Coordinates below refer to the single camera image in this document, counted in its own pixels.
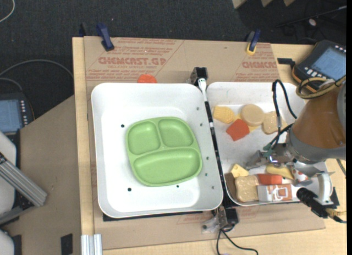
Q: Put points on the orange round toy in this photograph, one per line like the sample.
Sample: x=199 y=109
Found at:
x=147 y=78

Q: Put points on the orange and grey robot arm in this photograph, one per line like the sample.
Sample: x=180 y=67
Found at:
x=319 y=122

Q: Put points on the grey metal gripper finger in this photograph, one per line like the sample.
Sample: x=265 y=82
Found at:
x=255 y=161

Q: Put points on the white plastic tray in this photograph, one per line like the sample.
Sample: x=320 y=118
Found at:
x=115 y=166
x=239 y=152

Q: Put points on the yellow ridged biscuit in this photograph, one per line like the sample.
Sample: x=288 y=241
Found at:
x=223 y=114

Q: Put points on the yellow banana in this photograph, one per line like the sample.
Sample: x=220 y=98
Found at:
x=279 y=170

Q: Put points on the brown cardboard board, red print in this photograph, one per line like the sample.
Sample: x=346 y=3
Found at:
x=170 y=56

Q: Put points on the tan toast slice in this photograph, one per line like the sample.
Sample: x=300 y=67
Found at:
x=246 y=189

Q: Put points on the black cylinder on white bracket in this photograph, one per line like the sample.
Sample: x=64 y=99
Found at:
x=312 y=199

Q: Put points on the white and orange carton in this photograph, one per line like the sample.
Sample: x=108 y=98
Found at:
x=275 y=193

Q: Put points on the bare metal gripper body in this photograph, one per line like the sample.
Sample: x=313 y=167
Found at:
x=280 y=153

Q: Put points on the green divided plate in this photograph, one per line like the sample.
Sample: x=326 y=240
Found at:
x=165 y=163

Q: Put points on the beige round biscuit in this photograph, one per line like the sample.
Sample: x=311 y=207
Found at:
x=252 y=114

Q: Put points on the orange wedge block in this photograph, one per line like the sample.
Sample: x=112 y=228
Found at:
x=237 y=130

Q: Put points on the yellow cheese wedge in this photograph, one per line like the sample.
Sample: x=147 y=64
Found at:
x=238 y=171

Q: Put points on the white and orange can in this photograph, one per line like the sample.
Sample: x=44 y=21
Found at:
x=300 y=176

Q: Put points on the thin black and white rod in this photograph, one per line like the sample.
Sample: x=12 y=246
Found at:
x=212 y=127

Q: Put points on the beige bread slice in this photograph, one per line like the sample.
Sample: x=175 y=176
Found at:
x=270 y=123

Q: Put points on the orange flat block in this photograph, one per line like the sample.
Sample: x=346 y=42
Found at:
x=270 y=179

